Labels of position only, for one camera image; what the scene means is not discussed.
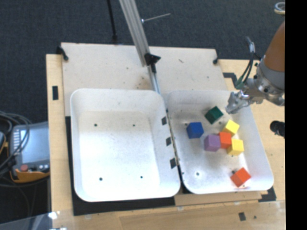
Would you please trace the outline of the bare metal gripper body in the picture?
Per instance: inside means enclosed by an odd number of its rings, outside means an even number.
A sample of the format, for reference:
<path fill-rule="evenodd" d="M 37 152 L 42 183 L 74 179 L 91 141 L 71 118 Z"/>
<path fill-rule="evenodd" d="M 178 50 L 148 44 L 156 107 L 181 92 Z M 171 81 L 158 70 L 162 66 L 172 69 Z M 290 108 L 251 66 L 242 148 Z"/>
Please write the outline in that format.
<path fill-rule="evenodd" d="M 239 91 L 239 98 L 247 101 L 248 104 L 261 104 L 264 100 L 284 106 L 284 90 L 272 85 L 266 78 L 250 78 L 244 83 Z"/>

